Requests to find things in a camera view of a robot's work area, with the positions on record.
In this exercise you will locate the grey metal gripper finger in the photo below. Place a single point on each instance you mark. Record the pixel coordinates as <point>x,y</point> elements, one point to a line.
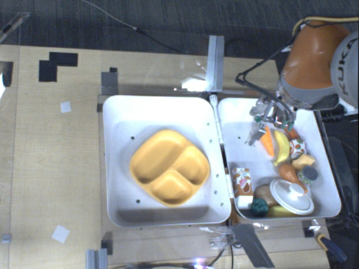
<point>252,139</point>
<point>262,129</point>

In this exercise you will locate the brown bread roll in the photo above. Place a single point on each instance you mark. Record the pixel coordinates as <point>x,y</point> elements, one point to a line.
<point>263,193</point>

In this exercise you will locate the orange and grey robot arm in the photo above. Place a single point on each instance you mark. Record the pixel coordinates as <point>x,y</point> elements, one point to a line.
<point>311,60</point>

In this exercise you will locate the orange divided plate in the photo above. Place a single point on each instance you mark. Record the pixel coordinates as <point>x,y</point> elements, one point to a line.
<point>157,155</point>

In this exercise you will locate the white plastic tray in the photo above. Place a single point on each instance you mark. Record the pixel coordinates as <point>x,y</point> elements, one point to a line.
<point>244,155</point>
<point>120,164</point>

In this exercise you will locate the tan bread piece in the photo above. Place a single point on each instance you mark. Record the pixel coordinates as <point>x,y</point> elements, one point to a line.
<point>303,161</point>

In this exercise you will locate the orange and white printed can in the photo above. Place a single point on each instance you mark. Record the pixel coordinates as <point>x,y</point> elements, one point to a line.
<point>298,148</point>

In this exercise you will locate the orange-brown chicken drumstick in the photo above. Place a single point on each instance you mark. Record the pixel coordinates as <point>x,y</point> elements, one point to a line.
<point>287,172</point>

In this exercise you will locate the orange carrot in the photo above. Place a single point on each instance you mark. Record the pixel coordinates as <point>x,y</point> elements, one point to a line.
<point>268,143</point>

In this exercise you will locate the orange and white printed carton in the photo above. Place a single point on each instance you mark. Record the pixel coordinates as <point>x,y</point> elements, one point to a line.
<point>242,186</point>

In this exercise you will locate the green broccoli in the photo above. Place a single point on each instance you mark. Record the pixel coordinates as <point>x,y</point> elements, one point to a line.
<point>259,207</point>

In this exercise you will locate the small bottle with grey cap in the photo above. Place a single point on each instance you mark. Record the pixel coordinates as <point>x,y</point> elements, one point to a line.
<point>308,175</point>

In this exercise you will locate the black cylinder on white bracket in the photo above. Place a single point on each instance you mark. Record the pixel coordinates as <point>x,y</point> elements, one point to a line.
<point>326,102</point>

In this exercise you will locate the small orange toy food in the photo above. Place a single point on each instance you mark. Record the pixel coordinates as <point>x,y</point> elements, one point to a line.
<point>292,133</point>

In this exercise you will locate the white round lid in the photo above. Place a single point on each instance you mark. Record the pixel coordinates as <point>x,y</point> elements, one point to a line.
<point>289,199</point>

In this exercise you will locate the yellow banana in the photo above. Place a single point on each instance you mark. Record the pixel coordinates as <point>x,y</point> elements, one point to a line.
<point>283,147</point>

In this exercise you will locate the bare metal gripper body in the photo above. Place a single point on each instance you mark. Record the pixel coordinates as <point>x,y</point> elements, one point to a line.
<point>270,112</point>

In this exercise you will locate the yellow oblong toy food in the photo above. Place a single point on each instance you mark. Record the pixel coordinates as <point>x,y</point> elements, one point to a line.
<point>277,212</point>

